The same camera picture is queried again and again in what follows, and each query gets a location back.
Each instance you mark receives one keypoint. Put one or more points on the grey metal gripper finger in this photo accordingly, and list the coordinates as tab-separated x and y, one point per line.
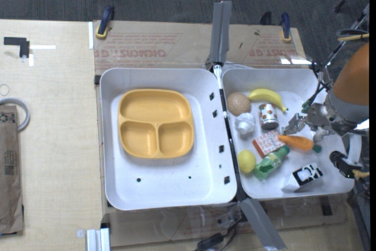
295	124
320	135

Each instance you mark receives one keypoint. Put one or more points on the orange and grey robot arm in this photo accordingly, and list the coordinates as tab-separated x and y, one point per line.
352	79

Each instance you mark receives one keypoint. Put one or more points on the brown cardboard board red print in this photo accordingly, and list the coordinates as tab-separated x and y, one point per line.
152	47

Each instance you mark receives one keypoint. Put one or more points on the yellow lemon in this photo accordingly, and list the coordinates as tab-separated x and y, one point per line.
246	161

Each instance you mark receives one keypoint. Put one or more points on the yellow divided plate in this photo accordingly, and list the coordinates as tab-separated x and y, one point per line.
138	108

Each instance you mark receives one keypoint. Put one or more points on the yellow banana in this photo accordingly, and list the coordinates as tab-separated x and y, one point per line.
265	95

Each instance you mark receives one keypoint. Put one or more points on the orange carrot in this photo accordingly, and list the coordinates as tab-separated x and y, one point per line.
296	142

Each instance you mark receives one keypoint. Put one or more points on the brown paper bag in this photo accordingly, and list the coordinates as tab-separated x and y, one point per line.
10	173

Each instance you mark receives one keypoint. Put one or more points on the black and white carton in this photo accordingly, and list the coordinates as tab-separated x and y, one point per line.
305	176

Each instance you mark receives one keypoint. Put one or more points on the orange and white packet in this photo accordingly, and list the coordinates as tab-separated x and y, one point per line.
265	144

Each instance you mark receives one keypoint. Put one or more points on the black cylinder on white bracket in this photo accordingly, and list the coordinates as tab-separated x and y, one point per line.
342	161

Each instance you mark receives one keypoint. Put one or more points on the white plastic tray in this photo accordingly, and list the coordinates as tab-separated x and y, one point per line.
293	80
164	185

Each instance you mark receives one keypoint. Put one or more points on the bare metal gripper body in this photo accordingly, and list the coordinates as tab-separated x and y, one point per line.
318	116

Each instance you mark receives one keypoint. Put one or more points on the green plastic bottle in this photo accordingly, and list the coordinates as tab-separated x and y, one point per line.
268	164

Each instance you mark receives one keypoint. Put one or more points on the white crumpled object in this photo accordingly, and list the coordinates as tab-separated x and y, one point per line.
245	123

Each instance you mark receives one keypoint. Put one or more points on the white can with red print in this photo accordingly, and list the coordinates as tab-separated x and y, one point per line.
268	116

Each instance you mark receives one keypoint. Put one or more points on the brown speckled ball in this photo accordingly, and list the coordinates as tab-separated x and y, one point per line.
238	103

